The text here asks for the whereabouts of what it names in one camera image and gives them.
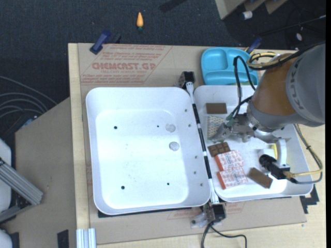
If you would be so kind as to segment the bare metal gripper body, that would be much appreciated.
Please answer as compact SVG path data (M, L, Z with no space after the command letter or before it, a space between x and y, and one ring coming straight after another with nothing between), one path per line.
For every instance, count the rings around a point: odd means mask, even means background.
M239 114L234 123L229 127L229 137L240 137L240 134L247 133L252 137L264 142L275 142L277 138L274 131L282 128L282 116L262 112L247 112Z

